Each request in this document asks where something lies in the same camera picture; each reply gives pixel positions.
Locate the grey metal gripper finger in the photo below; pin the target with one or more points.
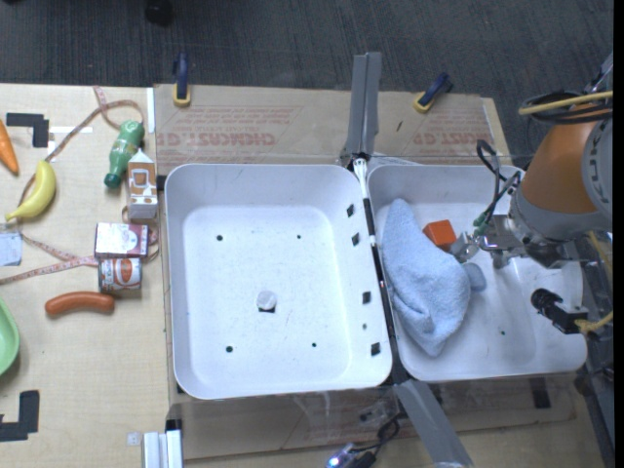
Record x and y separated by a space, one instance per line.
472 255
460 245

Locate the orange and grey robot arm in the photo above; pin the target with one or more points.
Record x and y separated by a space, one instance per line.
560 173

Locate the white round cap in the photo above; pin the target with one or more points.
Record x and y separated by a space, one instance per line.
266 300

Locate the yellow banana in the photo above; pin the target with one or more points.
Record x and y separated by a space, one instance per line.
41 193

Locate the brown sausage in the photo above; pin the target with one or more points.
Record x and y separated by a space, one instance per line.
80 303

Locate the white and brown carton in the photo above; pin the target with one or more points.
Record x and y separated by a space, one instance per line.
142 188

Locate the orange cube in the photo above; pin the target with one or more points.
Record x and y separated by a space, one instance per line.
439 232

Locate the black cylinder on white bracket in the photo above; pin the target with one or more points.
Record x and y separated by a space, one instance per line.
556 310

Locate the light blue towel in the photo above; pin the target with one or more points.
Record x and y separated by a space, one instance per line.
419 281

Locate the white paper packet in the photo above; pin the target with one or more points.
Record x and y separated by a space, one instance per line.
9 249

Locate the green plastic bottle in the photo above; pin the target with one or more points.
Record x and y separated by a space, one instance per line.
124 149

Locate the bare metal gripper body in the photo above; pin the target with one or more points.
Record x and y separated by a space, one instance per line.
509 242

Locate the pink measuring tape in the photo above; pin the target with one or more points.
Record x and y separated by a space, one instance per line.
73 132

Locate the orange carrot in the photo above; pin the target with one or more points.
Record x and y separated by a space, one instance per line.
7 149

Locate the green divided plate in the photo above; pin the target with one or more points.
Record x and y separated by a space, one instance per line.
6 339

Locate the red and white box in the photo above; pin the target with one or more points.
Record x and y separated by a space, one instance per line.
122 240

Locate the red and white can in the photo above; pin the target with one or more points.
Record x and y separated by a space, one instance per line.
121 274

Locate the white plastic tray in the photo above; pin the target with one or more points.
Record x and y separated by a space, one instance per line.
502 320
273 271

